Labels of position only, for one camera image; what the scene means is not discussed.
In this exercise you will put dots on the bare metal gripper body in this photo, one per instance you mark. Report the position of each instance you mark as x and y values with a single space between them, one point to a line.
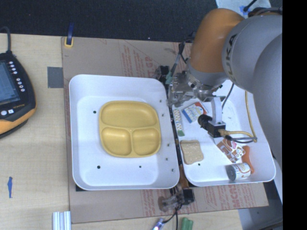
184 90

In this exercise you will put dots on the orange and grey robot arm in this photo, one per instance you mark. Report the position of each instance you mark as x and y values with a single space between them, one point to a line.
251 56

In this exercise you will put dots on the blue and white carton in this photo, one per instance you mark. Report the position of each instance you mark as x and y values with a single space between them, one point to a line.
192 112

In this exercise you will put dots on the narrow colourful printed packet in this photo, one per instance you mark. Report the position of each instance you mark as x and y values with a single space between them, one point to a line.
178 122

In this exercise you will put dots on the thin black and white rod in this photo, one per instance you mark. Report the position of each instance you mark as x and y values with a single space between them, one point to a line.
177 150

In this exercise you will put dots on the yellow divided plate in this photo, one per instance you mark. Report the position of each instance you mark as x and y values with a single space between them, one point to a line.
129 118

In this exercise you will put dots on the tan bread slice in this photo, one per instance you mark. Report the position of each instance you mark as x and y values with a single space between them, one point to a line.
191 152

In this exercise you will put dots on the orange and white packet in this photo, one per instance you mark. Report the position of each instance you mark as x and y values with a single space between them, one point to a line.
230 151

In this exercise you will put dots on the brown cardboard board red print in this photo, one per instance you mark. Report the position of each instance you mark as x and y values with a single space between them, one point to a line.
108 56

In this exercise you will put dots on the white plastic tray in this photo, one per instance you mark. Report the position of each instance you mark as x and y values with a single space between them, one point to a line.
86 128
216 174

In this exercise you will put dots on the white and orange can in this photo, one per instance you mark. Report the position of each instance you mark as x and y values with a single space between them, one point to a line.
239 171

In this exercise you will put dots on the green ribbed object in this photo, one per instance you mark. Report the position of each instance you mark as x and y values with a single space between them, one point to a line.
187 224

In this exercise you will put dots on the black cylinder on white bracket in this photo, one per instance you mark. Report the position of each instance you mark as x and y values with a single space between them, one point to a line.
213 128

